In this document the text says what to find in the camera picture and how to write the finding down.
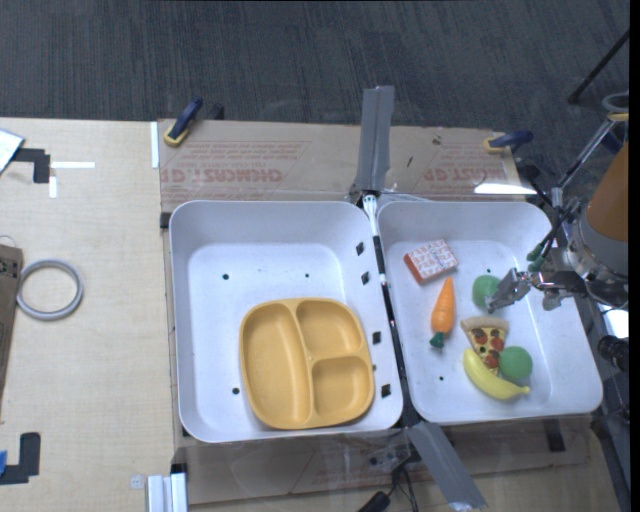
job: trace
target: toy carrot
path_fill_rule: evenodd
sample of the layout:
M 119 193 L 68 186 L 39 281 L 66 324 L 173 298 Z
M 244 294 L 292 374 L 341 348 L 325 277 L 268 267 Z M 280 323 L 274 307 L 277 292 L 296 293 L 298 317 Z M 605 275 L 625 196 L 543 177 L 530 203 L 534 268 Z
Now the toy carrot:
M 431 312 L 431 329 L 435 335 L 429 343 L 437 348 L 442 348 L 442 338 L 453 328 L 453 320 L 456 312 L 455 293 L 453 291 L 453 279 L 447 277 L 438 295 L 438 300 Z

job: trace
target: green ball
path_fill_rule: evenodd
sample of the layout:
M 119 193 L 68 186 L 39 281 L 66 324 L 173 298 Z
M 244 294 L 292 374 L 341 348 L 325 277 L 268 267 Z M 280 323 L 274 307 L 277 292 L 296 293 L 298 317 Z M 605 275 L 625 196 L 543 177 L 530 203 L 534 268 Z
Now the green ball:
M 495 276 L 479 276 L 473 282 L 473 303 L 479 308 L 486 308 L 485 297 L 491 297 L 498 289 L 500 279 Z
M 533 361 L 522 347 L 507 347 L 500 354 L 500 372 L 505 379 L 525 379 L 531 375 Z

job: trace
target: toy banana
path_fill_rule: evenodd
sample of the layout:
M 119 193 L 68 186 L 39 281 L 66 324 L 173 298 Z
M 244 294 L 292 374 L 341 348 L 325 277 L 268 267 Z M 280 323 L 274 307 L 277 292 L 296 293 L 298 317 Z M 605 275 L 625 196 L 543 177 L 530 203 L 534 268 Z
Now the toy banana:
M 498 400 L 508 400 L 520 394 L 527 395 L 530 391 L 529 386 L 517 386 L 491 373 L 473 349 L 465 349 L 462 364 L 471 382 Z

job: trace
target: wooden table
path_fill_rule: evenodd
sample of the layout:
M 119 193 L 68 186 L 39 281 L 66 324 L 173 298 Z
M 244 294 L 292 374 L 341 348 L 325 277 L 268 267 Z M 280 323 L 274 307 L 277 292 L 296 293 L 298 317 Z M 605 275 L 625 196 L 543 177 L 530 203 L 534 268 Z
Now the wooden table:
M 57 170 L 55 199 L 47 185 L 32 182 L 28 163 L 11 163 L 0 179 L 0 235 L 17 242 L 25 263 L 72 263 L 85 287 L 80 307 L 63 320 L 16 313 L 0 449 L 11 465 L 18 463 L 21 434 L 38 432 L 42 444 L 39 475 L 0 486 L 0 509 L 142 511 L 139 483 L 168 473 L 176 431 L 150 123 L 5 118 L 0 128 L 23 136 L 23 147 L 45 149 L 52 161 L 95 163 Z M 35 306 L 64 304 L 73 294 L 68 276 L 56 271 L 30 281 L 25 296 Z M 615 510 L 607 466 L 588 429 L 581 446 L 588 450 L 582 463 L 517 473 L 498 466 L 476 481 L 494 510 Z M 450 510 L 433 482 L 415 489 L 420 504 Z M 356 510 L 375 490 L 194 509 Z M 395 493 L 390 509 L 407 507 Z

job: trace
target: divided plate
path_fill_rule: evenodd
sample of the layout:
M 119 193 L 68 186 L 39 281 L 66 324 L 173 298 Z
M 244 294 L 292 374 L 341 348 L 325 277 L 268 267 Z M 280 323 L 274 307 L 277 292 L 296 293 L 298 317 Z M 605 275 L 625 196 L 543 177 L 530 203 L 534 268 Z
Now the divided plate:
M 253 411 L 274 428 L 344 423 L 373 400 L 364 332 L 338 301 L 285 299 L 254 307 L 240 326 L 240 362 Z

